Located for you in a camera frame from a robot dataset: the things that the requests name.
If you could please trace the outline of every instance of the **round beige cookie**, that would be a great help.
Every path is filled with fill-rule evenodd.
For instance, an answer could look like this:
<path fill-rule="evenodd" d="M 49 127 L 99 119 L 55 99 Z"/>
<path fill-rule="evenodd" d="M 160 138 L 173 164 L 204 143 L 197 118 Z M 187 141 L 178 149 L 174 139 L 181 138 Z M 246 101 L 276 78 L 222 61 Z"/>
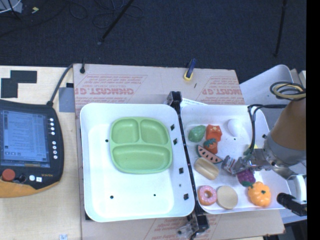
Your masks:
<path fill-rule="evenodd" d="M 220 186 L 216 191 L 217 204 L 224 209 L 230 210 L 238 204 L 238 194 L 230 186 Z"/>

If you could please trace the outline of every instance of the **watermelon slice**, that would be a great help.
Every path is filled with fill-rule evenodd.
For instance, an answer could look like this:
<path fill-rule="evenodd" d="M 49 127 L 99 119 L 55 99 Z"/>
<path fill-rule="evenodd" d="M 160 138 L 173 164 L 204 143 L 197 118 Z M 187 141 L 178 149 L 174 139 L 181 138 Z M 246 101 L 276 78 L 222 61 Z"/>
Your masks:
<path fill-rule="evenodd" d="M 214 153 L 211 153 L 210 151 L 206 150 L 203 146 L 197 145 L 196 152 L 200 157 L 203 157 L 203 158 L 209 160 L 213 164 L 218 164 L 218 163 L 222 162 L 222 159 L 220 157 L 218 157 Z"/>

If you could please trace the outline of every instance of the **table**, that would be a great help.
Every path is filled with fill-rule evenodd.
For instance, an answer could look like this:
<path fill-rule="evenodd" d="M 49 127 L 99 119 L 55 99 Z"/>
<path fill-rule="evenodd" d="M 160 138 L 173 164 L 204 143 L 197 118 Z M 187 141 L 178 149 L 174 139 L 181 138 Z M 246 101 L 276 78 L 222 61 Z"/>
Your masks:
<path fill-rule="evenodd" d="M 88 81 L 85 83 L 82 81 L 83 75 L 79 73 L 80 68 L 81 64 L 73 65 L 73 68 L 63 79 L 59 93 L 53 100 L 53 107 L 58 114 L 64 139 L 65 164 L 62 179 L 56 186 L 38 194 L 0 199 L 0 239 L 127 239 L 130 236 L 131 240 L 153 240 L 165 239 L 165 236 L 169 238 L 171 235 L 170 239 L 175 240 L 173 235 L 175 228 L 172 225 L 181 222 L 181 218 L 139 219 L 108 223 L 86 220 L 83 206 L 82 163 L 78 153 L 81 147 L 79 147 L 80 144 L 77 141 L 77 124 L 79 122 L 77 113 L 79 112 L 79 106 L 83 106 L 86 101 L 84 101 L 85 99 L 79 99 L 81 96 L 77 94 L 84 93 L 84 90 L 81 90 L 83 87 L 81 85 L 87 85 L 86 90 L 93 88 L 91 91 L 97 92 L 94 85 L 101 85 L 101 82 L 96 81 L 97 83 L 94 83 L 95 78 L 88 80 L 88 75 L 85 75 L 86 81 Z M 0 78 L 10 78 L 11 71 L 16 70 L 36 71 L 37 82 L 19 83 L 18 98 L 7 98 L 6 100 L 46 104 L 65 68 L 0 66 Z M 130 97 L 123 98 L 122 103 L 148 103 L 150 101 L 148 99 L 151 98 L 152 102 L 156 104 L 162 102 L 169 94 L 168 90 L 171 89 L 171 91 L 182 91 L 182 95 L 195 101 L 244 104 L 234 70 L 195 68 L 193 80 L 196 83 L 183 80 L 184 68 L 87 64 L 85 70 L 86 73 L 91 73 L 91 76 L 99 76 L 99 72 L 103 72 L 105 76 L 111 77 L 113 83 L 110 83 L 110 85 L 113 86 L 125 85 L 119 82 L 119 76 L 128 75 L 125 81 L 127 85 L 131 86 L 133 93 Z M 159 83 L 159 81 L 161 81 L 161 84 L 152 85 L 152 83 Z M 225 88 L 225 90 L 219 88 L 218 91 L 224 94 L 217 94 L 218 92 L 214 92 L 212 88 L 213 81 L 215 84 L 219 82 L 221 87 L 228 84 L 231 88 Z M 70 95 L 67 95 L 66 98 L 59 97 L 63 91 L 70 93 L 70 88 L 67 86 L 72 87 L 73 84 L 74 97 Z M 148 99 L 141 95 L 146 88 L 150 91 Z M 75 106 L 74 111 L 68 111 L 68 109 L 72 110 L 73 105 L 62 106 L 62 103 L 64 105 L 73 104 L 72 99 L 74 98 L 78 105 Z M 209 214 L 207 217 L 210 228 L 196 239 L 222 240 L 253 237 L 255 240 L 261 240 L 262 237 L 260 236 L 277 235 L 284 232 L 284 225 L 278 210 L 222 215 Z M 164 222 L 169 224 L 171 229 L 163 230 L 164 234 L 160 235 L 157 228 L 164 228 L 164 226 L 161 226 Z"/>

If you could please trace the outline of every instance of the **toy donut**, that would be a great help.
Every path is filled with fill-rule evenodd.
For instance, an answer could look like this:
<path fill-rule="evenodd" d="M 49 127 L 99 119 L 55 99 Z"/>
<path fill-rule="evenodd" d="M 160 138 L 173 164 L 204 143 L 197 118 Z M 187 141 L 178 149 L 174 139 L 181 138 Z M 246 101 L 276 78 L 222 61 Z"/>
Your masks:
<path fill-rule="evenodd" d="M 203 185 L 199 187 L 197 193 L 199 202 L 203 206 L 213 205 L 217 201 L 217 191 L 212 186 Z"/>

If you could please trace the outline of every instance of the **white egg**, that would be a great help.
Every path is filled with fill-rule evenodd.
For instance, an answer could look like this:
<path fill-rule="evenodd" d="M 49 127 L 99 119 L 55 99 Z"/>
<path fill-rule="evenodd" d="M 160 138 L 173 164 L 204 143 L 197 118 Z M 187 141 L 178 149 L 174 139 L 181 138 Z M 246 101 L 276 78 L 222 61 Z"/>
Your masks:
<path fill-rule="evenodd" d="M 239 119 L 230 119 L 227 127 L 231 135 L 234 137 L 240 136 L 243 131 L 243 125 Z"/>

